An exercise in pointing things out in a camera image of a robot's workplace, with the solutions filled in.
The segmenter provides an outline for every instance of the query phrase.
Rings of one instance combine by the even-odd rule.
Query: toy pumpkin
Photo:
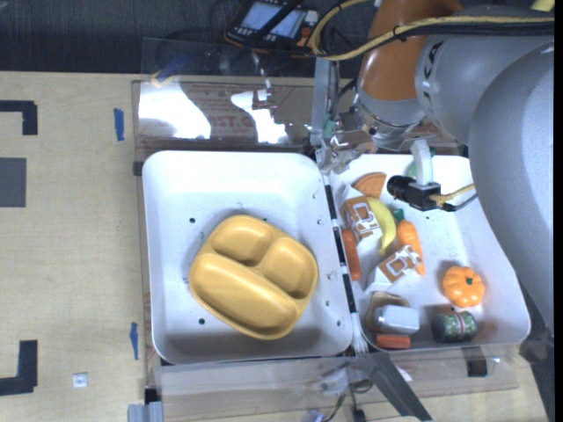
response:
[[[481,277],[466,266],[452,266],[443,276],[446,297],[459,308],[477,306],[483,300],[485,285]]]

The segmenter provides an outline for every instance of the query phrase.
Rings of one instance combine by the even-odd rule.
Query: yellow plate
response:
[[[317,262],[304,245],[249,215],[221,222],[188,275],[200,305],[258,339],[278,339],[291,331],[317,279]]]

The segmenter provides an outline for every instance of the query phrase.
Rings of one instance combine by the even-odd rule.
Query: wooden table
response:
[[[143,402],[147,380],[131,84],[139,76],[0,73],[1,100],[38,106],[39,132],[0,113],[0,157],[26,158],[26,207],[0,207],[0,377],[17,374],[18,342],[37,339],[33,393],[0,397],[0,419],[114,422]],[[114,110],[124,116],[123,139]],[[138,324],[139,359],[129,332]],[[518,387],[425,397],[435,420],[547,420],[530,366]],[[86,373],[86,387],[73,375]],[[388,403],[369,420],[397,417]],[[303,411],[229,420],[302,420]],[[351,420],[340,411],[335,421]]]

